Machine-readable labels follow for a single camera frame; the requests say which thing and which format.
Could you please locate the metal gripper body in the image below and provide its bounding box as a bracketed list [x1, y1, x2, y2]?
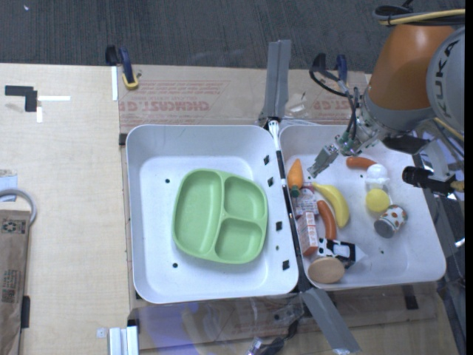
[334, 109, 384, 158]

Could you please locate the orange carrot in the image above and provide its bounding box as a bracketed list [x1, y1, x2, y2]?
[287, 158, 304, 198]

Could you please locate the orange sausage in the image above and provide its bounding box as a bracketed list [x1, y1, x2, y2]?
[346, 156, 377, 170]
[316, 200, 338, 242]

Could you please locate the yellow banana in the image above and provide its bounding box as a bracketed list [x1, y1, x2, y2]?
[311, 181, 350, 229]

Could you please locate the white and red carton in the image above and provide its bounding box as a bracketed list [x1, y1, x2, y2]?
[295, 185, 319, 220]

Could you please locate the yellow ball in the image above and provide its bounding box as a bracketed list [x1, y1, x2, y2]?
[365, 188, 392, 214]

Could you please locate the orange carton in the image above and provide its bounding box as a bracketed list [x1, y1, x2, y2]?
[296, 211, 319, 257]

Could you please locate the white can with orange dots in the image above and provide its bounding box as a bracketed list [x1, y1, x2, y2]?
[373, 204, 409, 239]

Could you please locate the black and white carton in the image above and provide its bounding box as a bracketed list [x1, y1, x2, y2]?
[317, 237, 367, 269]

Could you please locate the white plastic tray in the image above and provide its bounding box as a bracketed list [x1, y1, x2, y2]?
[125, 124, 299, 305]
[279, 124, 447, 291]

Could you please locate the green divided plate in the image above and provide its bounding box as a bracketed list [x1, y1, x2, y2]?
[171, 168, 269, 265]

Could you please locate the brown cardboard board, red print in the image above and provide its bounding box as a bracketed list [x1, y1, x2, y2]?
[118, 64, 446, 351]

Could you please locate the brown paper bag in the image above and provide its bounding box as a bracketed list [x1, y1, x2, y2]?
[0, 209, 33, 355]

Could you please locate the black cylinder on white bracket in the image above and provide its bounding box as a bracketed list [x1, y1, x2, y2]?
[383, 133, 465, 198]

